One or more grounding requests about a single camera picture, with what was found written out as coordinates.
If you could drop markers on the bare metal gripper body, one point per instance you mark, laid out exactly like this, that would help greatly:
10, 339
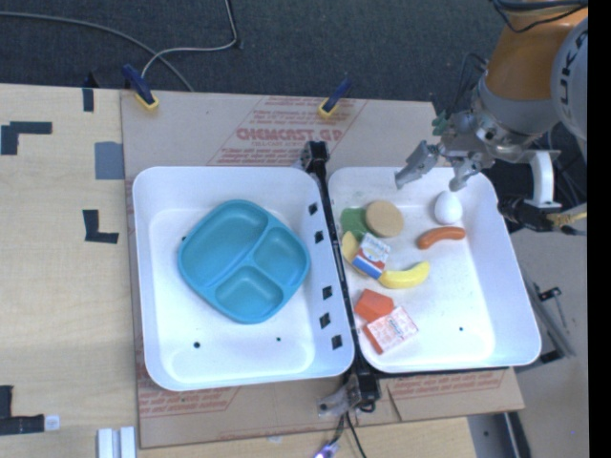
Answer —
470, 141

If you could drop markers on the orange carton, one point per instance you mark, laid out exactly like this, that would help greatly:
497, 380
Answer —
373, 304

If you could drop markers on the yellow banana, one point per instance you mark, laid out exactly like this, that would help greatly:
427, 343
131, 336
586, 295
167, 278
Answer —
406, 277

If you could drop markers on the white egg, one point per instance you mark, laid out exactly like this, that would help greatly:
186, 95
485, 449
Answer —
448, 207

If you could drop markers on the black cylinder on white bracket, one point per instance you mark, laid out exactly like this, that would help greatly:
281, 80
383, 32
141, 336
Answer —
537, 198

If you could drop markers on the red and white packet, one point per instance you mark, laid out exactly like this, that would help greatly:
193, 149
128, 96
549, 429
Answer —
391, 329

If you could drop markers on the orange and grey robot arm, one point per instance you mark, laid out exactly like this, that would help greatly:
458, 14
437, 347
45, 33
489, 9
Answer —
530, 60

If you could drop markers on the brown cardboard board red print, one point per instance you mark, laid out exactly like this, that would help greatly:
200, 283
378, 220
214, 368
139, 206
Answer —
248, 127

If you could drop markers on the white red blue carton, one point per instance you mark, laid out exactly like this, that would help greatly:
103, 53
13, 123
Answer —
371, 255

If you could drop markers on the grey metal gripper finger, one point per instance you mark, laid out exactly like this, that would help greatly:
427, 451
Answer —
415, 164
462, 174

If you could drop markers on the blue divided plate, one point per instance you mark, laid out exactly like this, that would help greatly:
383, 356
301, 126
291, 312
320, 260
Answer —
243, 260

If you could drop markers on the green toy vegetable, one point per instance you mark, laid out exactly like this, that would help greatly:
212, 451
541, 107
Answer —
352, 220

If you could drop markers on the orange sausage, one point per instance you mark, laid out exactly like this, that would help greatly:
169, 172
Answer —
440, 237

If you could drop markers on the white plastic tray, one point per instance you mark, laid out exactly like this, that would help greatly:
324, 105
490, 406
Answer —
229, 351
448, 313

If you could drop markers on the tan round biscuit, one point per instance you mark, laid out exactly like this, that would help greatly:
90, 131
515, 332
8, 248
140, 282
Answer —
384, 218

